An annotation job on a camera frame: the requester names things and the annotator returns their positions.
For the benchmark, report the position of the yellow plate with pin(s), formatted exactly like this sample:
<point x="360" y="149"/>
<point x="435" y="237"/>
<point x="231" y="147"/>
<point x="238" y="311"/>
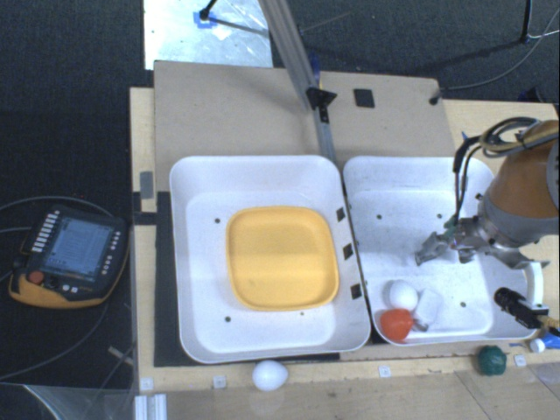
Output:
<point x="282" y="258"/>

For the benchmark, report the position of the blue bottle with white cap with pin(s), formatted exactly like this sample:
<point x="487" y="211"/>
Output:
<point x="537" y="345"/>

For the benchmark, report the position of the brown cardboard board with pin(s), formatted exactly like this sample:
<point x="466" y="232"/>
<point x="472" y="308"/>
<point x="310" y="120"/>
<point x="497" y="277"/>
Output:
<point x="236" y="112"/>

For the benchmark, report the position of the black cylinder on white bracket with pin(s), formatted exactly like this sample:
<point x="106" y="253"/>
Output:
<point x="518" y="304"/>

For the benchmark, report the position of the white egg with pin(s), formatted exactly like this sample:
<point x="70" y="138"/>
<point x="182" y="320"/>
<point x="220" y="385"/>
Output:
<point x="270" y="375"/>
<point x="402" y="294"/>

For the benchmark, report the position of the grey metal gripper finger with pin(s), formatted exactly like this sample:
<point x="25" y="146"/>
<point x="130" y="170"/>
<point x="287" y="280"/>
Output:
<point x="465" y="255"/>
<point x="431" y="247"/>

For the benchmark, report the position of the white cube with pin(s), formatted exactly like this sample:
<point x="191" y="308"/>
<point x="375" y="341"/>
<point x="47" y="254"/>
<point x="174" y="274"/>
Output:
<point x="429" y="306"/>

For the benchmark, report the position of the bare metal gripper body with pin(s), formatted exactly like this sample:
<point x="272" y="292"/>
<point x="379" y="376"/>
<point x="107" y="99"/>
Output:
<point x="474" y="234"/>

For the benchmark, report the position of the orange red toy fruit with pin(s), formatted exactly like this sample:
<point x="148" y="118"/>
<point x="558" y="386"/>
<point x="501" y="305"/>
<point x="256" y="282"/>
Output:
<point x="396" y="324"/>

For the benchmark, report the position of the green toy vegetable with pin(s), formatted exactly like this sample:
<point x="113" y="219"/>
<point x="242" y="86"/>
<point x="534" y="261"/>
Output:
<point x="492" y="360"/>

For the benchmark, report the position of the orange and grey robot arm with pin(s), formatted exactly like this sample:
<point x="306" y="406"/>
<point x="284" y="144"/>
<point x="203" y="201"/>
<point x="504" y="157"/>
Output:
<point x="520" y="186"/>

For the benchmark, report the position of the white plastic tray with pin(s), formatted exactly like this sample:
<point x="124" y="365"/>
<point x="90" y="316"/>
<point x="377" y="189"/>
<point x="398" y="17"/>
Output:
<point x="394" y="208"/>
<point x="205" y="252"/>

